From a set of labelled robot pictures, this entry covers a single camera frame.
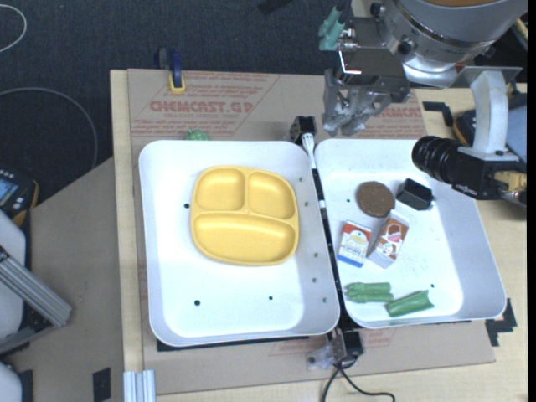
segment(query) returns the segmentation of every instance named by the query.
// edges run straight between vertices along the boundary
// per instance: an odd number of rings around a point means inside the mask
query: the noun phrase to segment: yellow plate
[[[296,195],[278,174],[251,167],[208,168],[195,183],[191,205],[193,242],[209,258],[275,265],[296,250]]]

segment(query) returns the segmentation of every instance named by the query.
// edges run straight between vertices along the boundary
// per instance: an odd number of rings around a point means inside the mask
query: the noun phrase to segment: brown round object
[[[394,195],[380,182],[361,183],[357,200],[359,208],[375,218],[384,218],[394,207]]]

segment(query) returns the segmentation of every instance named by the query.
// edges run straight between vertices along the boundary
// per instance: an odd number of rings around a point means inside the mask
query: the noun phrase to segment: small carton
[[[337,259],[361,268],[369,251],[372,231],[361,224],[347,220],[343,226],[343,239]]]
[[[394,264],[409,228],[408,220],[391,210],[371,244],[368,258],[382,268]]]

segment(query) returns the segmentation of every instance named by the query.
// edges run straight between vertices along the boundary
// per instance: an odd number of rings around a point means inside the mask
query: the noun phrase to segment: black floor
[[[180,50],[186,70],[321,75],[337,63],[317,29],[337,0],[0,0],[28,20],[0,52],[0,163],[34,177],[45,200],[111,156],[109,72],[151,68],[157,47]],[[22,20],[0,7],[0,49]],[[526,56],[513,45],[516,64]]]

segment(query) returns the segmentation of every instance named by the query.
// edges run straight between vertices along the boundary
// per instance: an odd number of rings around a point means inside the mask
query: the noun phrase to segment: table surface
[[[318,77],[318,81],[322,82],[322,77]],[[519,86],[520,90],[525,87],[526,85]],[[469,90],[416,90],[415,93],[420,105],[422,101],[445,102],[454,115],[474,107]],[[128,103],[127,71],[113,70],[111,109],[120,250],[123,355],[125,370],[140,372],[144,368]],[[421,111],[429,134],[452,137],[451,130],[445,126],[441,116],[436,112],[425,111],[422,105]],[[500,334],[500,346],[494,348],[496,362],[354,378],[355,383],[362,389],[370,392],[389,391],[398,401],[528,401],[526,210],[505,201],[479,202],[477,207],[518,324],[513,332]],[[311,380],[291,384],[169,394],[159,396],[158,400],[161,402],[190,400],[200,402],[215,399],[222,402],[319,400],[325,383],[326,380]],[[344,379],[338,378],[329,390],[328,399],[356,400],[356,392]],[[369,399],[381,401],[389,398]]]

